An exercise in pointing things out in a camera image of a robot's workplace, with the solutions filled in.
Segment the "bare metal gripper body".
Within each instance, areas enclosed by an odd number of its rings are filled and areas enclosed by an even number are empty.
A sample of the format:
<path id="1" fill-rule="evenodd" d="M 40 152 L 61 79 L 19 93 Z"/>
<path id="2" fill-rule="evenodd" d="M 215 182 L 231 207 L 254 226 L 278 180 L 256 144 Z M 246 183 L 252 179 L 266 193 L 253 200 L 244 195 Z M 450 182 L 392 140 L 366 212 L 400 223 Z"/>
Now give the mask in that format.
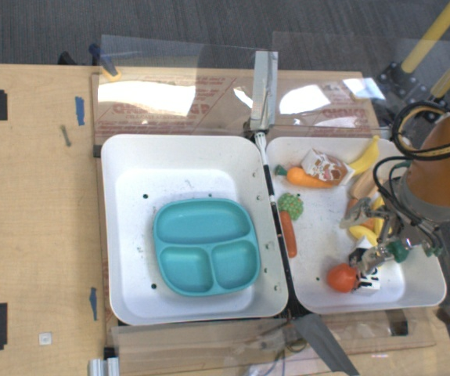
<path id="1" fill-rule="evenodd" d="M 404 254 L 422 248 L 425 254 L 443 252 L 440 225 L 422 218 L 408 206 L 386 199 L 384 222 L 380 231 L 380 248 L 388 254 Z"/>

